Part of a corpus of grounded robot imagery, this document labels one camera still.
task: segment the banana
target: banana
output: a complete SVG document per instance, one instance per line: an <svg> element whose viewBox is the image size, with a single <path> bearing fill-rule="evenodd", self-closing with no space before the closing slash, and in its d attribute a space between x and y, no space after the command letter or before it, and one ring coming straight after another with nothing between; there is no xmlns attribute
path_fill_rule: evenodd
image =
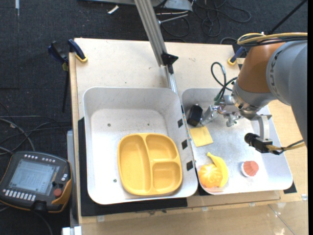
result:
<svg viewBox="0 0 313 235"><path fill-rule="evenodd" d="M213 163L215 164L215 166L217 168L221 169L223 179L222 179L219 187L223 187L227 183L227 180L228 180L228 169L227 169L227 166L225 164L225 161L220 157L212 155L210 152L208 152L206 155L212 159Z"/></svg>

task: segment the white tray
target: white tray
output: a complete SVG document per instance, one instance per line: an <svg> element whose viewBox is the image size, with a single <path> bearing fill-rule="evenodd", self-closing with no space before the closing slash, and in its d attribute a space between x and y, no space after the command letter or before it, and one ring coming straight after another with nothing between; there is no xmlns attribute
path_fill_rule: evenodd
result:
<svg viewBox="0 0 313 235"><path fill-rule="evenodd" d="M182 105L188 116L190 108L199 104L206 111L213 104L213 98L220 89L187 89L182 93ZM268 107L264 107L259 114L269 115ZM203 188L206 192L218 195L240 192L254 192L266 190L283 190L292 185L292 174L284 154L261 154L255 148L248 146L244 137L246 133L259 135L257 121L249 121L245 118L237 121L237 124L227 127L226 119L218 115L216 119L208 123L207 128L212 136L213 143L196 147L191 140L192 150L199 170L204 164L211 164L212 160L207 152L222 157L228 167L229 179L223 188ZM273 144L280 147L273 121L269 119L270 138ZM255 160L259 165L259 171L254 177L245 177L241 173L241 164L244 161Z"/></svg>
<svg viewBox="0 0 313 235"><path fill-rule="evenodd" d="M188 197L198 187L191 144L183 124L179 97L168 88L93 87L85 91L84 116L87 185L91 199L102 205L140 200ZM132 133L161 133L176 144L182 183L169 195L138 196L124 190L119 177L117 147Z"/></svg>

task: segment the yellow divided plate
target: yellow divided plate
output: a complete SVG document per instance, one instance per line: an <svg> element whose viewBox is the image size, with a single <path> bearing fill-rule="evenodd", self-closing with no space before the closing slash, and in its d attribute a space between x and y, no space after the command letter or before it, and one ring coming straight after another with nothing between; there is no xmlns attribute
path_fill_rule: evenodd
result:
<svg viewBox="0 0 313 235"><path fill-rule="evenodd" d="M173 140L166 135L124 136L118 144L117 162L122 185L131 194L166 194L181 185L179 153Z"/></svg>

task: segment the black floor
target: black floor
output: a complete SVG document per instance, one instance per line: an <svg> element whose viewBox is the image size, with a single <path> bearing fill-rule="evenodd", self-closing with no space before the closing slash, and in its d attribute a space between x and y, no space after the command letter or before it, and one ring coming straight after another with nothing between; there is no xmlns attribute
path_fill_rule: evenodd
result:
<svg viewBox="0 0 313 235"><path fill-rule="evenodd" d="M233 39L243 34L271 31L301 1L207 0L207 7L215 8L207 12L202 8L204 0L197 0L193 13L186 18L164 23L163 37L166 41L233 44ZM10 158L4 149L32 148L14 125L30 134L37 151L67 157L70 99L62 112L66 72L48 55L52 41L68 51L67 40L76 37L148 40L135 6L119 5L118 10L108 14L114 7L91 1L19 0L16 9L16 0L0 0L0 119L7 120L0 120L1 177ZM173 16L162 15L159 19ZM306 2L275 33L307 31ZM4 208L0 205L0 235L49 234L47 225L36 214ZM60 214L43 216L53 234L60 235L62 227L69 226L68 212L67 208Z"/></svg>

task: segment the black bracket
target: black bracket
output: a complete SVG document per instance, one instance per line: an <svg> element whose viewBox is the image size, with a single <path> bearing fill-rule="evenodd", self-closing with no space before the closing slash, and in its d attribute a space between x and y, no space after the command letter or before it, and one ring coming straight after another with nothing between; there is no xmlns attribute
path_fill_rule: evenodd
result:
<svg viewBox="0 0 313 235"><path fill-rule="evenodd" d="M170 74L173 74L174 73L173 63L178 59L178 57L168 54L168 53L162 53L161 58L162 58L164 65L167 65L168 72Z"/></svg>

